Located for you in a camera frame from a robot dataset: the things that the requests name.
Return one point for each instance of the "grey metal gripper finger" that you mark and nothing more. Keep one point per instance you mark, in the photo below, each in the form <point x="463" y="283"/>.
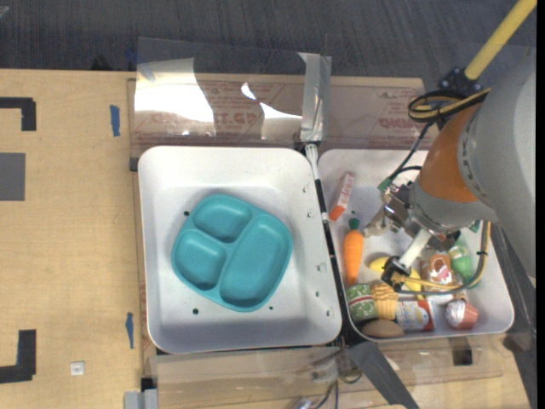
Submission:
<point x="376" y="225"/>

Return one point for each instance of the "green bottle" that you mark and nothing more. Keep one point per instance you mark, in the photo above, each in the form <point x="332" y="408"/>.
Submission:
<point x="462" y="264"/>

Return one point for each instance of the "orange and white packet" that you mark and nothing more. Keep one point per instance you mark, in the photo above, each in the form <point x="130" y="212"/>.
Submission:
<point x="438" y="271"/>

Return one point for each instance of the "green and white can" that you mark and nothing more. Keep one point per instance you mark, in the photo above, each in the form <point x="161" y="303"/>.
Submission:
<point x="361" y="303"/>

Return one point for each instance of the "orange carrot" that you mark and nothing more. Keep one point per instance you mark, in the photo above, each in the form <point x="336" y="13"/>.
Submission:
<point x="353" y="249"/>

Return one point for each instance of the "orange and white carton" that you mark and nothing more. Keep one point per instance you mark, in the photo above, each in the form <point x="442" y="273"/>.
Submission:
<point x="342" y="196"/>

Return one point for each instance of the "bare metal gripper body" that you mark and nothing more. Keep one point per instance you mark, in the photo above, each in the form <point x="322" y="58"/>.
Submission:
<point x="398" y="205"/>

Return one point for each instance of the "yellow banana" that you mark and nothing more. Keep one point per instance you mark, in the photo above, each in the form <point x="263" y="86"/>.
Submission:
<point x="376" y="264"/>

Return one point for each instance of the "white and red can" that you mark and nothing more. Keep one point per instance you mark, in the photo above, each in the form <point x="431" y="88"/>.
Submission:
<point x="415" y="315"/>

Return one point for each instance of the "white plastic tray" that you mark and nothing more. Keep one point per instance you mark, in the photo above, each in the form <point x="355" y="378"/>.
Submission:
<point x="238" y="168"/>
<point x="370" y="190"/>

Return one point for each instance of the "brown bread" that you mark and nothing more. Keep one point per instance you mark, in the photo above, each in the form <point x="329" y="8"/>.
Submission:
<point x="382" y="329"/>

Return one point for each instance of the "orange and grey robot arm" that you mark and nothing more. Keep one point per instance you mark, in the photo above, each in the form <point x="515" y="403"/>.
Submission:
<point x="489" y="151"/>

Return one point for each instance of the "blue divided plate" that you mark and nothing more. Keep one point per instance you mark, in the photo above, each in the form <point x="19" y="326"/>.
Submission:
<point x="251" y="262"/>

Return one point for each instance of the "orange cup with white lid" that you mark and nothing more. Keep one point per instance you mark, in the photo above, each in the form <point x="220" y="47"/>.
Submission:
<point x="462" y="315"/>

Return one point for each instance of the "brown cardboard board red print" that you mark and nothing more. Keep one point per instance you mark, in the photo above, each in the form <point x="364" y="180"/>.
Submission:
<point x="357" y="113"/>

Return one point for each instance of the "yellow cupcake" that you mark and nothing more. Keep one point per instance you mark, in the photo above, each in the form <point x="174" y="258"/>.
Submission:
<point x="384" y="301"/>

